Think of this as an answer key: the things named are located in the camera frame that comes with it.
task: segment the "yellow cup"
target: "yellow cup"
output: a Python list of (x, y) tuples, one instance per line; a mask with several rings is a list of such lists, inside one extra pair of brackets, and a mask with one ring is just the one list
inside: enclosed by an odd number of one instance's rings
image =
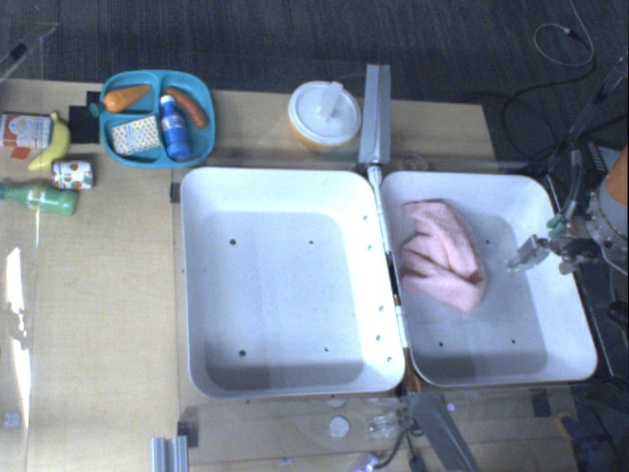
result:
[(299, 86), (288, 103), (288, 117), (298, 142), (317, 152), (348, 144), (361, 128), (359, 104), (339, 83)]

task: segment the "table surface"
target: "table surface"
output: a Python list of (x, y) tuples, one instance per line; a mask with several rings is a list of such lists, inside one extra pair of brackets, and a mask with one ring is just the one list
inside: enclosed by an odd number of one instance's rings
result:
[[(67, 120), (70, 105), (85, 105), (86, 92), (99, 89), (10, 80), (0, 88), (0, 107), (58, 110)], [(351, 166), (357, 143), (321, 157), (293, 140), (288, 97), (214, 90), (217, 139), (208, 163)], [(391, 115), (394, 160), (415, 152), (434, 162), (493, 161), (479, 106), (393, 101)], [(0, 248), (7, 251), (0, 256), (22, 248), (25, 289), (31, 284), (36, 302), (28, 470), (147, 470), (150, 439), (174, 437), (177, 422), (191, 411), (212, 421), (211, 431), (200, 435), (200, 448), (191, 449), (197, 471), (349, 470), (366, 446), (392, 447), (390, 439), (370, 439), (367, 430), (366, 414), (381, 410), (386, 399), (219, 404), (191, 390), (181, 320), (179, 211), (170, 198), (181, 172), (123, 166), (98, 145), (74, 145), (71, 154), (88, 157), (95, 177), (94, 188), (80, 193), (75, 215), (43, 215), (36, 222), (31, 212), (0, 204)], [(2, 158), (2, 180), (28, 178), (23, 162)], [(2, 347), (5, 372), (7, 362)], [(492, 395), (482, 414), (475, 413), (481, 404), (474, 395), (456, 397), (467, 408), (457, 412), (464, 437), (483, 463), (497, 467), (492, 469), (517, 461), (535, 470), (550, 456), (562, 470), (576, 469), (569, 443), (550, 419), (534, 418), (526, 393)], [(553, 409), (571, 408), (562, 389), (551, 402)], [(349, 439), (330, 436), (327, 426), (336, 414), (353, 423)], [(0, 429), (0, 456), (9, 456), (16, 443), (10, 430)], [(418, 445), (438, 470), (426, 439)], [(391, 470), (406, 470), (408, 457), (401, 454)], [(24, 470), (24, 459), (13, 455), (7, 470)]]

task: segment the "food package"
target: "food package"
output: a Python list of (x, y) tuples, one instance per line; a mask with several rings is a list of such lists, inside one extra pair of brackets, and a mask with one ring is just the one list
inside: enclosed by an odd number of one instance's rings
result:
[(5, 113), (0, 115), (0, 147), (47, 148), (51, 130), (50, 117)]
[(120, 155), (133, 155), (161, 147), (159, 127), (154, 115), (120, 124), (111, 130), (114, 150)]

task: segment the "gray carpet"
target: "gray carpet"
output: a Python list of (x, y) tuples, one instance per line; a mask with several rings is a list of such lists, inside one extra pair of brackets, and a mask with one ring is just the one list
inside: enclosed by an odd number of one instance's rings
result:
[[(166, 68), (196, 74), (211, 89), (289, 92), (308, 80), (342, 79), (362, 95), (365, 64), (388, 63), (395, 98), (482, 103), (498, 157), (521, 159), (563, 138), (627, 50), (628, 0), (574, 3), (596, 68), (582, 81), (523, 94), (509, 105), (506, 129), (505, 96), (589, 72), (556, 65), (534, 46), (543, 23), (585, 38), (569, 0), (0, 0), (0, 45), (32, 23), (58, 22), (46, 79), (103, 82), (124, 70)], [(582, 41), (557, 29), (539, 39), (564, 62), (588, 56)], [(626, 107), (625, 82), (592, 121), (603, 125), (593, 137), (621, 147)]]

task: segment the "toy carrot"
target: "toy carrot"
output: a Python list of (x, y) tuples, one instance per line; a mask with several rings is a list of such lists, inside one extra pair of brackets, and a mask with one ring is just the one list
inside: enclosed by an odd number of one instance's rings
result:
[(112, 113), (120, 113), (127, 110), (149, 91), (149, 84), (114, 89), (105, 94), (100, 103), (92, 103), (89, 106), (89, 111), (94, 117), (98, 117), (105, 110)]

